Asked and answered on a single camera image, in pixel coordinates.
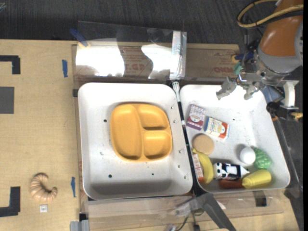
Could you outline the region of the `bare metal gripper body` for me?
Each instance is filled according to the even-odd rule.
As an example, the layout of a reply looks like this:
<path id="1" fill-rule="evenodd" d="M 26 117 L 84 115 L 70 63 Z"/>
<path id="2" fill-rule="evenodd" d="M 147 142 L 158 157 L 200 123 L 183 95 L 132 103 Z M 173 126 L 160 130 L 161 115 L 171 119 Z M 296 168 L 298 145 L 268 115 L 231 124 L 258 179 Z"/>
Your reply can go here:
<path id="1" fill-rule="evenodd" d="M 290 73 L 277 73 L 265 66 L 255 64 L 244 65 L 237 77 L 237 83 L 247 88 L 249 86 L 262 88 L 265 85 L 282 87 L 286 82 L 297 85 L 299 78 L 291 76 Z"/>

